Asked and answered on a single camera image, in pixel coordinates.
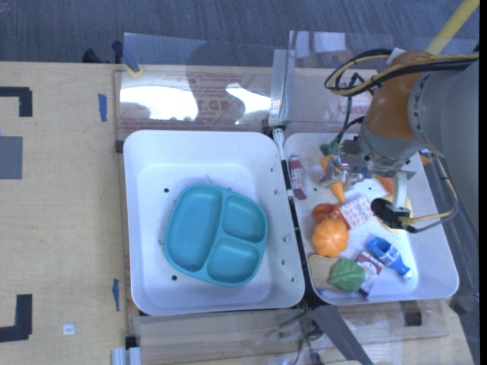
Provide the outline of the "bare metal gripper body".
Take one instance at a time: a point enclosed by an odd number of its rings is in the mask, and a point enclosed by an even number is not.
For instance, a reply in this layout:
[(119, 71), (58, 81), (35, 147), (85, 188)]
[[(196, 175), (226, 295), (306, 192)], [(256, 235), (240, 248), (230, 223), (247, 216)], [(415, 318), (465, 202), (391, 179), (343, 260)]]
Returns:
[(372, 175), (393, 178), (397, 173), (404, 173), (411, 179), (416, 171), (403, 168), (413, 154), (406, 140), (380, 138), (370, 143), (365, 138), (348, 139), (338, 149), (336, 165), (350, 173), (364, 174), (366, 178)]

